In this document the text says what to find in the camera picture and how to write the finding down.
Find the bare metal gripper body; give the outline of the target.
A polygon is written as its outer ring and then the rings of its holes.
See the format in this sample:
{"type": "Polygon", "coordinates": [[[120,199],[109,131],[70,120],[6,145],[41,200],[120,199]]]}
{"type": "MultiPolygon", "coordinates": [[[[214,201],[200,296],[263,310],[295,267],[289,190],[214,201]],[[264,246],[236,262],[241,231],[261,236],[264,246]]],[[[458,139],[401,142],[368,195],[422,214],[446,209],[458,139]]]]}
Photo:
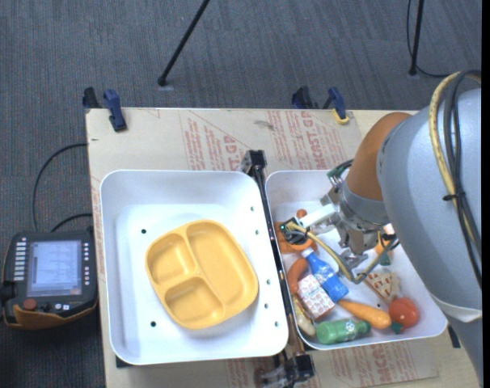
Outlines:
{"type": "Polygon", "coordinates": [[[320,233],[336,230],[341,247],[348,247],[360,255],[378,243],[378,232],[387,224],[387,211],[383,200],[358,194],[339,194],[332,199],[322,196],[320,204],[333,205],[334,211],[320,222],[320,233]]]}

